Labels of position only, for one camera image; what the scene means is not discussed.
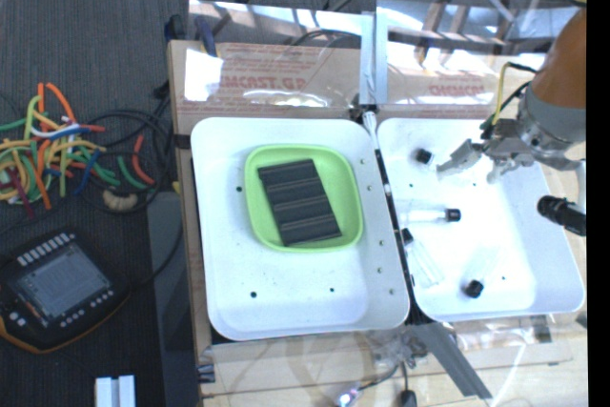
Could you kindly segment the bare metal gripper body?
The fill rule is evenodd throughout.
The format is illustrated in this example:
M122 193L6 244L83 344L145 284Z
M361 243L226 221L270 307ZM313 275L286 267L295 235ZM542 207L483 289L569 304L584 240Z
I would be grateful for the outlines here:
M566 153L584 141L584 120L501 118L481 124L484 153L497 162L531 166L538 162L558 171L574 170L579 163Z

